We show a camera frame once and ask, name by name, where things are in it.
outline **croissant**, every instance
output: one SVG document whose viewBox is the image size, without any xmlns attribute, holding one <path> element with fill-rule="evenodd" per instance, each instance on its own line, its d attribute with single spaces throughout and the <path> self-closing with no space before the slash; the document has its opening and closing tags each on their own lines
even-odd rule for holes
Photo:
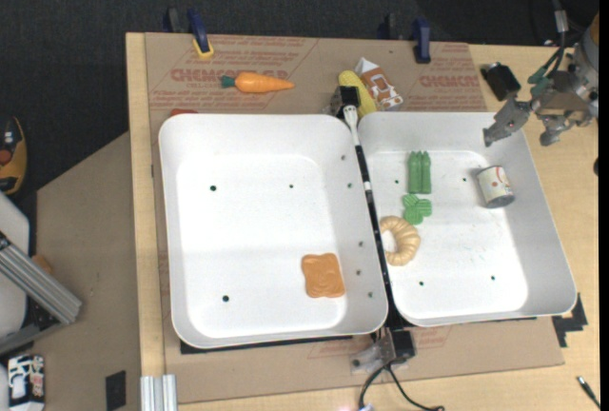
<svg viewBox="0 0 609 411">
<path fill-rule="evenodd" d="M 380 229 L 382 234 L 387 230 L 392 233 L 398 248 L 395 252 L 384 252 L 387 262 L 391 265 L 408 264 L 421 245 L 421 237 L 417 228 L 404 218 L 389 216 L 381 219 Z"/>
</svg>

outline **tin can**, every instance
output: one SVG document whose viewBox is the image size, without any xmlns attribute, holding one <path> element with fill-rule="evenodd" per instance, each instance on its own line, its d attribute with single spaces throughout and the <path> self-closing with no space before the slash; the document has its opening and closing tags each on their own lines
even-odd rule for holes
<svg viewBox="0 0 609 411">
<path fill-rule="evenodd" d="M 501 208 L 514 201 L 514 191 L 501 166 L 491 166 L 477 175 L 487 208 Z"/>
</svg>

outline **orange carrot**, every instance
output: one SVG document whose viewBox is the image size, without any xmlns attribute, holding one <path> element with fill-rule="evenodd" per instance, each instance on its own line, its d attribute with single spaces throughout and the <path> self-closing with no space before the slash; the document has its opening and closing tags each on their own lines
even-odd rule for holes
<svg viewBox="0 0 609 411">
<path fill-rule="evenodd" d="M 243 93 L 267 93 L 268 91 L 294 88 L 294 84 L 274 76 L 243 71 L 236 78 L 222 77 L 222 88 L 228 87 L 237 87 Z"/>
</svg>

